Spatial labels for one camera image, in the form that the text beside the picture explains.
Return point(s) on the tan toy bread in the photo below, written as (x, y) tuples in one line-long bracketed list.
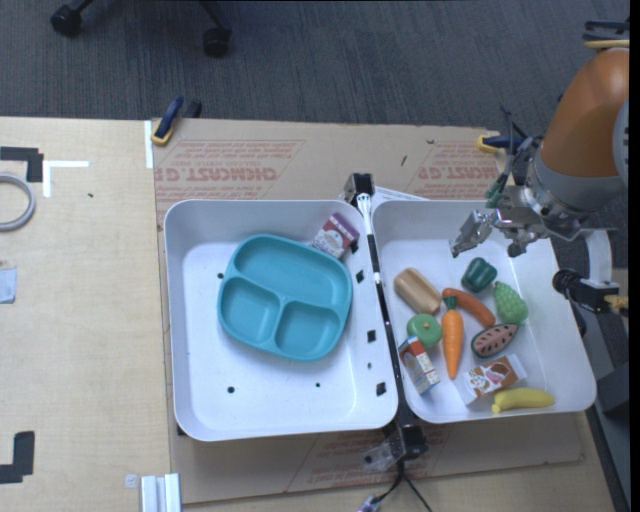
[(416, 291)]

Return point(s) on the green toy apple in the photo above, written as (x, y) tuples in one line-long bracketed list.
[(425, 330)]

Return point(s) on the orange and white carton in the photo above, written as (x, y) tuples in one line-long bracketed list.
[(420, 367)]

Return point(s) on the white plastic tray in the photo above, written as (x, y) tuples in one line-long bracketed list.
[(280, 395), (550, 360)]

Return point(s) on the black cylinder on white bracket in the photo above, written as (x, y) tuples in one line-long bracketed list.
[(585, 289)]

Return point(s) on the brown and white carton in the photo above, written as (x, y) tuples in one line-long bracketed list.
[(492, 378)]

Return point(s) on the thin black and white rod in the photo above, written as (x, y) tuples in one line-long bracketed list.
[(386, 320)]

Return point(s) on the blue divided plate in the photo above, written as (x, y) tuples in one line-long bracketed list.
[(285, 290)]

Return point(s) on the white tape roll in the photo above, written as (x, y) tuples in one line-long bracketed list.
[(31, 205)]

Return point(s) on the green toy pepper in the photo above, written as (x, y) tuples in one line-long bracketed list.
[(478, 275)]

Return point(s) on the toy watermelon slice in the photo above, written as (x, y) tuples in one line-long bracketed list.
[(495, 341)]

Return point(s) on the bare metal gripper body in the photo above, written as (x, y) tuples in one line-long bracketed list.
[(532, 217)]

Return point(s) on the green toy grapes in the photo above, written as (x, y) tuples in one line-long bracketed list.
[(510, 304)]

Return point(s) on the brown cardboard board, red print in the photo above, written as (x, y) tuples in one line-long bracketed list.
[(320, 160)]

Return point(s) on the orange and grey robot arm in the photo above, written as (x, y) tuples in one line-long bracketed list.
[(582, 130)]

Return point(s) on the pink and white carton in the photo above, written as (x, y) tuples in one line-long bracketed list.
[(334, 236)]

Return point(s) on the orange toy sausage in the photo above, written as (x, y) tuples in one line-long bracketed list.
[(475, 305)]

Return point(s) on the yellow banana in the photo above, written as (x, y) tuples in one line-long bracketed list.
[(522, 399)]

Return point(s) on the orange toy carrot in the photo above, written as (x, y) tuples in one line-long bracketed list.
[(452, 340)]

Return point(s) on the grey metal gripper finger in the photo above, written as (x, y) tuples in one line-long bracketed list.
[(470, 232), (518, 248)]

